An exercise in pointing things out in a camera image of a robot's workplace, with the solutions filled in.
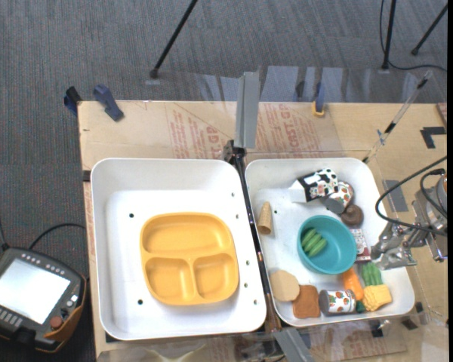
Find orange carrot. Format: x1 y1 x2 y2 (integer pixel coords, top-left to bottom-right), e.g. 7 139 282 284
341 268 368 314

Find brown cardboard board red print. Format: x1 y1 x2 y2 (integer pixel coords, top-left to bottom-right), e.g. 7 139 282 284
77 100 448 362

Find tan round biscuit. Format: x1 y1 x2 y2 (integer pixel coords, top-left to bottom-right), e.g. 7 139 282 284
269 269 300 302

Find brown toast slice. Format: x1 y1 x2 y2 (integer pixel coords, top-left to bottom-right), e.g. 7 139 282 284
292 284 322 319

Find cow print milk carton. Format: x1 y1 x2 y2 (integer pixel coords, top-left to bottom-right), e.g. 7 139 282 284
288 167 340 204

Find teal bowl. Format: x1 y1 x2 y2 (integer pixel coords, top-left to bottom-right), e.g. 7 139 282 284
296 214 358 275

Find yellow corn with green husk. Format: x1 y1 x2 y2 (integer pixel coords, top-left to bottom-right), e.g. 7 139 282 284
360 262 393 312

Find white plastic tray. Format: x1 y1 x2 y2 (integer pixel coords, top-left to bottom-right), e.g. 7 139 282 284
90 158 268 342
244 157 416 328

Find white and dark red packet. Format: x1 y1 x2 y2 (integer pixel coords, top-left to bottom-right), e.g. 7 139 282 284
349 228 372 264

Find fruit print can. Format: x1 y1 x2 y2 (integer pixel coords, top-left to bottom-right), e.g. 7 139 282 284
318 289 358 316
324 181 355 215

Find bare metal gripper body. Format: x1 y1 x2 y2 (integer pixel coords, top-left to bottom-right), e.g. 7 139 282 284
402 187 448 262

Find tan ice cream cone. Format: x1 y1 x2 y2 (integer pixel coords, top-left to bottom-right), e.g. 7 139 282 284
256 201 273 235

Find black block with thin wires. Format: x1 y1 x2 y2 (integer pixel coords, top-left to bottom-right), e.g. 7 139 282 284
222 140 247 165

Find yellow divided plate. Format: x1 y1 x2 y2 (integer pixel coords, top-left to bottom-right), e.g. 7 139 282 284
139 212 240 307

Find green pea pod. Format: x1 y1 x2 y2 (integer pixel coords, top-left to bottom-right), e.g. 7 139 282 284
300 228 328 258

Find brown chocolate doughnut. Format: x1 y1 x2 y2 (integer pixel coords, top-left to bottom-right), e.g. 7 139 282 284
341 204 365 227

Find black tripod stand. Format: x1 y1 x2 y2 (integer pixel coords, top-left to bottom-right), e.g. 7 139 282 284
149 0 208 79
380 0 448 71

